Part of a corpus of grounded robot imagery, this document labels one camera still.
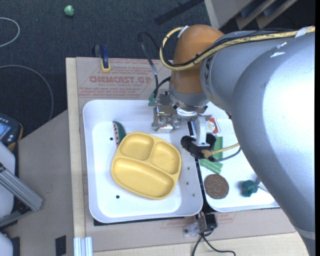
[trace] black floor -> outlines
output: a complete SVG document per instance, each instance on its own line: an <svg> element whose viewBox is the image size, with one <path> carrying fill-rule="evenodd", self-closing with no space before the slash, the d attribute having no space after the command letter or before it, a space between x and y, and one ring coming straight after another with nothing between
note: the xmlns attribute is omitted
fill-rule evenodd
<svg viewBox="0 0 320 256"><path fill-rule="evenodd" d="M73 5L74 16L64 8ZM268 28L299 29L315 25L315 0L298 0ZM0 47L0 113L19 121L24 136L67 109L66 57L89 57L92 46L106 44L112 58L144 59L137 34L146 31L157 42L171 29L194 24L210 25L203 0L0 0L0 18L15 20L20 35ZM255 21L243 30L257 30ZM238 31L231 19L221 28ZM14 23L0 19L0 46L17 33ZM156 51L150 53L158 59Z"/></svg>

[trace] blue and yellow clamp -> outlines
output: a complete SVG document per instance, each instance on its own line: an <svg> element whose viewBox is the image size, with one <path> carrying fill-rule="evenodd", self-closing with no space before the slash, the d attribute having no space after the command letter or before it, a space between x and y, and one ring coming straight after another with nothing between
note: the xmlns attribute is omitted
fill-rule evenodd
<svg viewBox="0 0 320 256"><path fill-rule="evenodd" d="M108 58L108 48L106 45L95 44L92 48L92 57L101 58L101 69L103 72L109 72L111 69Z"/></svg>

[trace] round brown object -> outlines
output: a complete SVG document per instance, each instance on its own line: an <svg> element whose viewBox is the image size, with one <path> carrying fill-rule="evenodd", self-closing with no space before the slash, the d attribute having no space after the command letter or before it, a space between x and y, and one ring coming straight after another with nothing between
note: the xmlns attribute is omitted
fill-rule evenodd
<svg viewBox="0 0 320 256"><path fill-rule="evenodd" d="M221 175L211 174L204 180L204 189L213 199L222 199L229 193L229 184Z"/></svg>

